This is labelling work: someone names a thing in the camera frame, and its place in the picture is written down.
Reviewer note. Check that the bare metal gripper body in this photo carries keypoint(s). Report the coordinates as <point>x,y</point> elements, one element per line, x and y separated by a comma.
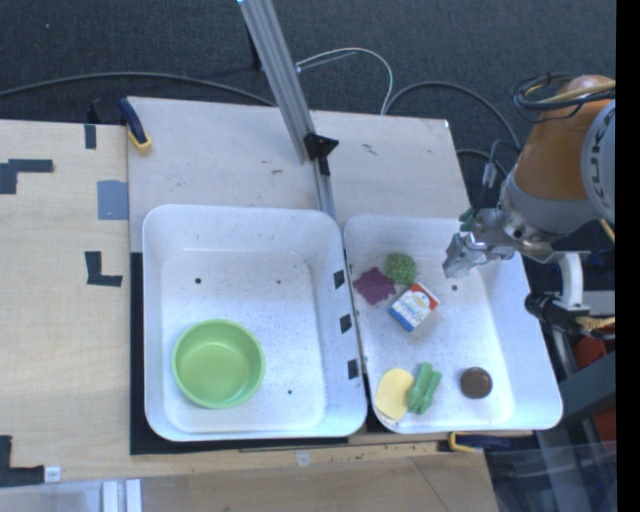
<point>500,232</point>

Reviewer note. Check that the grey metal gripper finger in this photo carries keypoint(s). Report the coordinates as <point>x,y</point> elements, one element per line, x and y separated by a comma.
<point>479,254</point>
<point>456,257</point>

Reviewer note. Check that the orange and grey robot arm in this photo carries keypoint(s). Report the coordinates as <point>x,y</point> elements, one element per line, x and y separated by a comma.
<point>555,160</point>

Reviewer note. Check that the green dotted ball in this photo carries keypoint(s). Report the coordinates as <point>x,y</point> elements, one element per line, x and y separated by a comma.
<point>401,268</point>

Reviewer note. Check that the white and blue carton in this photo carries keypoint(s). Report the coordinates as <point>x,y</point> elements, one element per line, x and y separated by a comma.
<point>413,307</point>

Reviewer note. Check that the purple grapes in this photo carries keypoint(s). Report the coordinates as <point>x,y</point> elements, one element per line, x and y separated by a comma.
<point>374,286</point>

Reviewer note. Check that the white plastic tray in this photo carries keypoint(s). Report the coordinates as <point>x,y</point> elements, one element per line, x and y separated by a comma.
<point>250,300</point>
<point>450,345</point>

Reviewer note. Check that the brown round biscuit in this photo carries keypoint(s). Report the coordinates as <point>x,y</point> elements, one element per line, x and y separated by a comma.
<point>476,383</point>

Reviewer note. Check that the green beans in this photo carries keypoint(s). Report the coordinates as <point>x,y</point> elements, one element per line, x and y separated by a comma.
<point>424,389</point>

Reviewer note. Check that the thin rod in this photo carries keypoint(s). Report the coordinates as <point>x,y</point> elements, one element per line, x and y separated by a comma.
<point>326,192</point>

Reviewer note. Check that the yellow slice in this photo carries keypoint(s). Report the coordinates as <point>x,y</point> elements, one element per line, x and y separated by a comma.
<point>393,395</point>

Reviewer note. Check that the black block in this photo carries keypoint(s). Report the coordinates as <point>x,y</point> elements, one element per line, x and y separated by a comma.
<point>321,144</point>

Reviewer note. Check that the pale flat board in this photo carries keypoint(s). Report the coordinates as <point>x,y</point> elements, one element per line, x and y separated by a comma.
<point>225,160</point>

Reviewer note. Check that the green bowl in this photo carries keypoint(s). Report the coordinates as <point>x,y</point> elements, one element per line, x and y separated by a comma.
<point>218,364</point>

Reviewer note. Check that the black cylinder on white bracket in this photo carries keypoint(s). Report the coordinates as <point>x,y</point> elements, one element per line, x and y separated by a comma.
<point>572,280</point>

